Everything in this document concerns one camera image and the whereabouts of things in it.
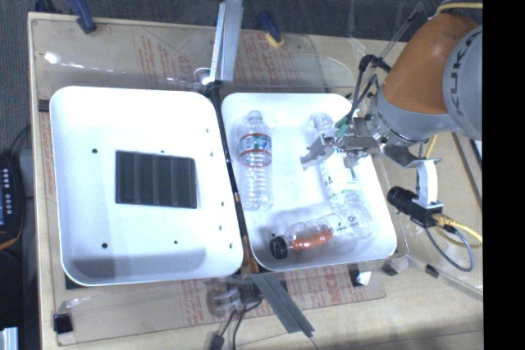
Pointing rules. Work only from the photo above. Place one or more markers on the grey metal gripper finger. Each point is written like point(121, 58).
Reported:
point(350, 162)
point(319, 149)

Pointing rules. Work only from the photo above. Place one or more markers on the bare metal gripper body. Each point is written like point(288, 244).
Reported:
point(363, 142)

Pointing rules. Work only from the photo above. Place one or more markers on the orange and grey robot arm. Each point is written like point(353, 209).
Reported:
point(422, 65)

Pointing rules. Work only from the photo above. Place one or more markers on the clear bottle white label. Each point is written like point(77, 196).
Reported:
point(338, 184)

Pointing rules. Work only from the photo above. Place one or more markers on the white plastic tray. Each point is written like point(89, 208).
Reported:
point(293, 184)
point(147, 119)

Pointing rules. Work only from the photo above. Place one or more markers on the clear bottle blue red label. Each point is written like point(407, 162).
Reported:
point(255, 168)

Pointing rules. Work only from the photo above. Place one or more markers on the clear bottle orange label black cap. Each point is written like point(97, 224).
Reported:
point(311, 237)

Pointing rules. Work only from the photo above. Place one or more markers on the black ribbed rectangular panel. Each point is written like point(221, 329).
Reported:
point(156, 179)

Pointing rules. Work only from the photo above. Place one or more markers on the brown cardboard board red print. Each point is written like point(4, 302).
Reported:
point(164, 53)

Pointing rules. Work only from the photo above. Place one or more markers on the black cylinder on white bracket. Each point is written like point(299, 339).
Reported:
point(424, 209)

